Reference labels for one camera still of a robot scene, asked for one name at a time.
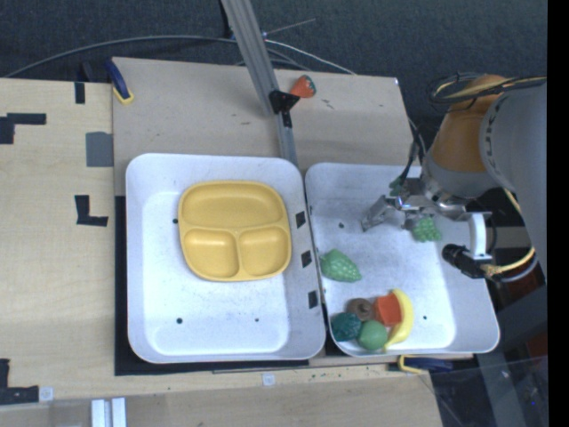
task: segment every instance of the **black tape marking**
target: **black tape marking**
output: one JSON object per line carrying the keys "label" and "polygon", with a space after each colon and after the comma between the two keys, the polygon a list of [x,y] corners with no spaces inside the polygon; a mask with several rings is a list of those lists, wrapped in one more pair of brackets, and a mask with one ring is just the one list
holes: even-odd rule
{"label": "black tape marking", "polygon": [[75,82],[75,103],[85,104],[85,84]]}
{"label": "black tape marking", "polygon": [[0,144],[13,144],[16,125],[45,125],[46,114],[8,113],[0,117]]}
{"label": "black tape marking", "polygon": [[107,226],[108,217],[91,217],[89,215],[89,195],[76,195],[75,205],[77,208],[77,224]]}
{"label": "black tape marking", "polygon": [[9,362],[9,359],[0,359],[0,405],[38,402],[39,386],[29,388],[8,387]]}
{"label": "black tape marking", "polygon": [[302,259],[302,267],[307,267],[312,262],[312,253],[310,250],[304,252],[301,256]]}
{"label": "black tape marking", "polygon": [[314,309],[318,305],[318,294],[316,291],[309,292],[309,309]]}
{"label": "black tape marking", "polygon": [[304,212],[298,212],[296,214],[296,228],[298,229],[300,226],[302,226],[304,223],[306,223],[306,215]]}

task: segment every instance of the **wooden board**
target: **wooden board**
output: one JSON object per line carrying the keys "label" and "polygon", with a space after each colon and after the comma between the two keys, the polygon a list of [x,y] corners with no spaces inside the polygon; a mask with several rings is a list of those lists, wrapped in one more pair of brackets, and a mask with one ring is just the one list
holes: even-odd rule
{"label": "wooden board", "polygon": [[[14,144],[0,145],[0,357],[11,360],[9,384],[52,387],[56,400],[262,390],[261,371],[114,376],[114,175],[111,167],[88,167],[85,153],[87,133],[112,132],[111,88],[86,84],[86,102],[76,104],[73,83],[0,79],[0,97],[0,116],[47,115],[46,125],[17,125]],[[399,103],[391,118],[403,125]],[[237,120],[240,129],[253,125]],[[383,140],[391,149],[405,147],[393,163],[406,156],[407,131],[391,134],[393,143]],[[351,150],[357,152],[357,138]],[[107,227],[77,225],[75,195],[89,195],[90,214],[107,216]],[[314,383],[405,379],[380,360],[342,362],[316,357],[308,368],[275,370],[276,384],[314,387],[325,400],[329,386]],[[337,367],[317,370],[323,365]],[[415,397],[413,388],[408,395]],[[429,403],[436,408],[434,396]]]}
{"label": "wooden board", "polygon": [[[9,407],[0,410],[0,423],[14,427],[90,425],[90,412],[88,401]],[[429,379],[419,376],[130,397],[126,398],[126,418],[127,425],[136,427],[442,426]]]}
{"label": "wooden board", "polygon": [[[142,153],[278,157],[276,123],[244,67],[114,59],[134,95],[114,100],[115,189]],[[288,92],[303,73],[277,70]],[[309,73],[317,94],[292,109],[299,168],[324,161],[404,165],[412,141],[394,77]]]}

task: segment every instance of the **cable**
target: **cable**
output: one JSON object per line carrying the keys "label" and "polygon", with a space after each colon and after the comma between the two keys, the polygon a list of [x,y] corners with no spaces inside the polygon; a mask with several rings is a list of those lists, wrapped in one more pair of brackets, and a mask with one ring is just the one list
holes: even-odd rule
{"label": "cable", "polygon": [[441,96],[441,92],[452,85],[469,83],[470,81],[483,76],[479,73],[456,73],[454,76],[444,77],[431,83],[429,89],[429,100],[435,104],[454,104],[457,102],[473,100],[486,95],[494,95],[505,92],[506,90],[516,90],[541,85],[547,81],[547,76],[532,77],[510,77],[490,84],[483,84],[476,87],[463,88],[455,93]]}
{"label": "cable", "polygon": [[137,36],[134,38],[123,38],[117,39],[112,41],[105,41],[103,43],[96,43],[96,44],[89,44],[87,46],[78,47],[76,49],[71,49],[70,51],[61,52],[58,54],[53,55],[52,57],[48,57],[46,59],[37,61],[26,67],[17,69],[12,73],[5,75],[4,77],[15,77],[21,73],[29,71],[33,68],[39,67],[44,65],[45,63],[49,63],[55,60],[63,59],[65,57],[69,57],[71,55],[75,55],[77,53],[92,51],[94,49],[100,49],[101,47],[109,47],[118,44],[129,44],[129,43],[139,43],[139,42],[148,42],[148,41],[173,41],[173,40],[194,40],[194,41],[212,41],[215,43],[228,43],[228,44],[236,44],[235,40],[227,39],[227,38],[218,38],[215,36],[198,36],[198,35],[157,35],[157,36]]}
{"label": "cable", "polygon": [[[105,41],[102,43],[96,43],[96,44],[89,44],[86,46],[82,46],[82,47],[78,47],[76,49],[71,49],[70,51],[65,51],[65,52],[60,52],[58,54],[55,54],[51,57],[47,57],[46,59],[37,61],[35,63],[31,63],[25,67],[22,67],[20,69],[16,69],[14,71],[12,71],[11,73],[8,73],[7,75],[4,75],[4,77],[16,77],[17,75],[20,75],[22,73],[25,73],[27,71],[30,71],[33,68],[37,68],[40,67],[46,63],[50,63],[52,61],[56,61],[56,60],[60,60],[60,59],[64,59],[66,57],[70,57],[71,55],[75,55],[81,52],[87,52],[87,51],[92,51],[95,49],[100,49],[102,47],[110,47],[110,46],[114,46],[114,45],[119,45],[119,44],[129,44],[129,43],[140,43],[140,42],[150,42],[150,41],[174,41],[174,40],[193,40],[193,41],[209,41],[212,43],[226,43],[226,44],[237,44],[237,41],[235,39],[228,39],[228,38],[219,38],[219,37],[215,37],[215,36],[200,36],[200,35],[156,35],[156,36],[136,36],[133,38],[123,38],[123,39],[117,39],[117,40],[111,40],[111,41]],[[282,47],[294,50],[296,52],[302,53],[310,58],[316,59],[318,61],[321,61],[327,65],[331,65],[335,68],[341,69],[342,71],[348,72],[352,75],[355,75],[356,73],[350,71],[349,69],[345,69],[344,67],[341,67],[339,65],[336,65],[334,63],[331,63],[328,60],[324,60],[324,59],[320,59],[319,57],[317,57],[316,55],[313,55],[309,52],[304,52],[301,49],[297,49],[293,46],[290,46],[288,44],[283,44],[283,43],[279,43],[277,41],[271,41],[271,40],[266,40],[266,43],[270,43],[270,44],[275,44],[275,45],[280,45]],[[292,64],[297,64],[298,66],[300,66],[301,68],[306,68],[304,66],[302,66],[300,63],[294,61],[293,59],[291,59],[290,57],[284,55],[283,53],[279,52],[279,51],[275,51],[274,49],[270,49],[268,48],[268,51],[270,53],[273,53],[276,56],[281,57],[283,60],[287,60],[289,62],[291,62]]]}
{"label": "cable", "polygon": [[[294,66],[294,67],[296,67],[296,68],[298,68],[298,69],[301,69],[301,70],[303,70],[303,71],[312,71],[312,70],[311,70],[310,68],[308,68],[307,66],[302,65],[302,64],[299,63],[298,61],[292,59],[292,58],[289,57],[288,55],[283,54],[282,52],[275,51],[274,49],[271,49],[271,48],[267,48],[267,51],[268,51],[268,53],[271,53],[271,54],[273,54],[273,55],[276,55],[277,57],[280,58],[280,60],[279,60],[279,59],[270,59],[272,62],[284,63],[285,65],[286,65],[286,64],[289,64],[289,65],[292,65],[292,66]],[[235,63],[236,66],[241,66],[241,65],[244,65],[244,64],[245,64],[244,60],[241,60],[241,61]]]}
{"label": "cable", "polygon": [[[511,191],[509,191],[508,189],[503,189],[504,193],[506,194],[506,197],[508,197],[509,202],[514,206],[514,208],[516,209],[516,211],[521,215],[522,213],[522,209],[519,206],[519,203],[516,201],[516,198],[514,197],[514,195],[512,194]],[[513,269],[517,269],[518,267],[526,264],[528,261],[530,261],[532,258],[534,258],[535,261],[537,261],[537,258],[534,257],[535,256],[535,248],[531,247],[529,249],[529,251],[527,252],[527,254],[525,254],[525,256],[516,261],[516,262],[512,262],[511,264],[506,264],[503,266],[496,266],[494,264],[483,264],[481,266],[481,268],[485,271],[485,273],[488,275],[488,277],[493,277],[494,275],[497,274],[502,274],[504,272],[507,272],[509,270],[513,270]]]}
{"label": "cable", "polygon": [[[288,61],[285,59],[270,59],[270,62],[273,64],[273,66],[288,65],[290,67],[295,67],[296,69],[300,69],[301,71],[311,71],[311,69],[301,65],[300,63],[297,63],[296,61]],[[245,62],[243,60],[241,60],[238,63],[235,63],[234,66],[241,67],[244,64],[245,64]]]}
{"label": "cable", "polygon": [[415,161],[415,158],[417,157],[418,151],[419,151],[419,145],[417,145],[417,142],[413,140],[413,142],[411,143],[411,147],[409,148],[409,157],[407,158],[407,165],[405,166],[403,172],[401,172],[401,174],[399,174],[398,177],[400,186],[402,186],[405,183],[407,175],[409,174],[409,170],[411,169],[411,165],[413,164],[413,161]]}
{"label": "cable", "polygon": [[521,280],[522,278],[526,277],[527,275],[529,275],[530,273],[532,273],[532,271],[537,267],[537,263],[538,260],[536,257],[533,257],[532,259],[532,263],[527,266],[524,270],[522,270],[520,273],[512,276],[512,277],[489,277],[490,280],[492,280],[493,282],[496,283],[512,283],[518,280]]}
{"label": "cable", "polygon": [[421,150],[419,152],[419,161],[422,162],[423,157],[425,155],[427,155],[427,149],[425,147],[425,141],[423,140],[423,137],[419,133],[419,128],[417,127],[417,125],[410,118],[407,118],[407,120],[409,121],[409,126],[411,126],[411,132],[413,133],[413,139],[415,140],[415,142],[418,142],[420,144]]}
{"label": "cable", "polygon": [[281,27],[281,28],[275,28],[274,30],[268,31],[267,35],[273,35],[275,33],[282,32],[284,30],[288,30],[289,28],[295,28],[295,27],[299,27],[299,26],[304,25],[304,24],[308,24],[310,22],[316,22],[316,20],[317,20],[317,18],[312,18],[312,19],[308,19],[308,20],[303,20],[302,22],[296,22],[294,24],[286,25],[286,26]]}
{"label": "cable", "polygon": [[271,39],[265,40],[265,43],[274,44],[274,45],[277,45],[277,46],[285,47],[285,48],[287,48],[287,49],[291,49],[292,51],[295,51],[295,52],[301,53],[301,54],[303,54],[303,55],[306,55],[307,57],[310,57],[311,59],[320,61],[321,63],[324,63],[325,65],[329,65],[329,66],[331,66],[331,67],[337,68],[337,69],[339,69],[340,71],[343,71],[344,73],[348,73],[348,74],[350,74],[350,75],[355,75],[355,74],[356,74],[356,73],[354,73],[353,71],[351,71],[350,69],[341,67],[340,65],[336,65],[335,63],[332,63],[331,61],[321,59],[320,57],[317,57],[316,55],[314,55],[314,54],[312,54],[312,53],[310,53],[310,52],[302,51],[302,49],[299,49],[299,48],[297,48],[297,47],[290,46],[290,45],[288,45],[288,44],[281,43],[281,42],[279,42],[279,41],[273,41],[273,40],[271,40]]}

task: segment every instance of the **yellow divided plate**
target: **yellow divided plate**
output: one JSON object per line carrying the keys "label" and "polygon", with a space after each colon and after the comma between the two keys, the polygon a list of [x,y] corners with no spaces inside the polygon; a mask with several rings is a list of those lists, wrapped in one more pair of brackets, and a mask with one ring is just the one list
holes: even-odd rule
{"label": "yellow divided plate", "polygon": [[285,203],[255,181],[207,181],[184,191],[178,205],[186,263],[199,277],[258,280],[282,272],[291,260]]}

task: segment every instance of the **yellow banana toy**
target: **yellow banana toy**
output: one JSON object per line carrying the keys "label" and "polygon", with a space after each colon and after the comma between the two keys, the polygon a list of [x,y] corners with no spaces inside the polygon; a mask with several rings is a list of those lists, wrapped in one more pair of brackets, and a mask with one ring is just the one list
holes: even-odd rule
{"label": "yellow banana toy", "polygon": [[392,344],[405,340],[411,333],[411,329],[413,329],[414,315],[411,299],[409,299],[407,294],[397,288],[392,290],[392,293],[396,296],[397,301],[399,302],[399,308],[401,309],[401,322],[391,327],[391,330],[389,331],[389,338],[385,345],[383,345],[384,350]]}

